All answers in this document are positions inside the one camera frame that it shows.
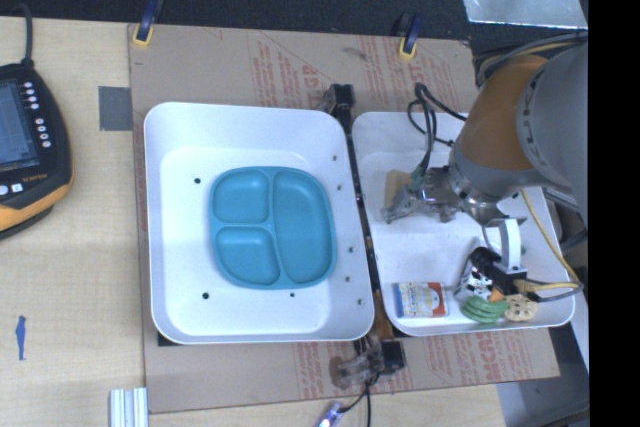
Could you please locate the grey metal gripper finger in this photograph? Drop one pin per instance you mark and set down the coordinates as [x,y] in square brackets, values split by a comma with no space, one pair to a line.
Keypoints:
[400,207]
[448,215]

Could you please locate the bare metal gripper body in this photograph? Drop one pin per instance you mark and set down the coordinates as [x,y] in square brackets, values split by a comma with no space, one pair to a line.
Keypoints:
[442,190]

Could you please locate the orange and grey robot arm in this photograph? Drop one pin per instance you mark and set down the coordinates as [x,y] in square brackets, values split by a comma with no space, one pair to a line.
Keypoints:
[505,125]

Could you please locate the tan bread slice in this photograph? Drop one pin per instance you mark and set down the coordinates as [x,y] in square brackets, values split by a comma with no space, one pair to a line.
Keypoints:
[397,180]

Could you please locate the thin black rod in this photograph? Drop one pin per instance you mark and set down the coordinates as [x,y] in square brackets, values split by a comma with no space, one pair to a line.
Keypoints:
[361,202]

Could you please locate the white plastic tray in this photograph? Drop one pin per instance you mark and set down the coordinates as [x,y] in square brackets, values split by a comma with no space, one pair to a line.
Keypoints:
[425,250]
[180,240]

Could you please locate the white carton with black spots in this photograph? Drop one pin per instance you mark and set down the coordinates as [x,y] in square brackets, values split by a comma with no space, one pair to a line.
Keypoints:
[477,285]

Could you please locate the white blue and red carton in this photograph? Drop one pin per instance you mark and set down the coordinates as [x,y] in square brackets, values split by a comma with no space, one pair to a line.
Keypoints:
[420,300]

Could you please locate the orange carrot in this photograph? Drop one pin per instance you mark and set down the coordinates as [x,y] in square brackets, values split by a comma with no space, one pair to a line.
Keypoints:
[496,296]

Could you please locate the blue divided plate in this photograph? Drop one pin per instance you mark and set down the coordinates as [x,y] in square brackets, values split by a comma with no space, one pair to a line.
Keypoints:
[300,225]

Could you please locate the beige biscuit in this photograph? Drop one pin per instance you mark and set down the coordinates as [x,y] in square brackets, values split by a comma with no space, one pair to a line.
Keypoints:
[521,308]

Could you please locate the brown cardboard board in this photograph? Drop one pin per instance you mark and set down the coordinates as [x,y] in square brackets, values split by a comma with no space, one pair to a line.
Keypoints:
[225,65]

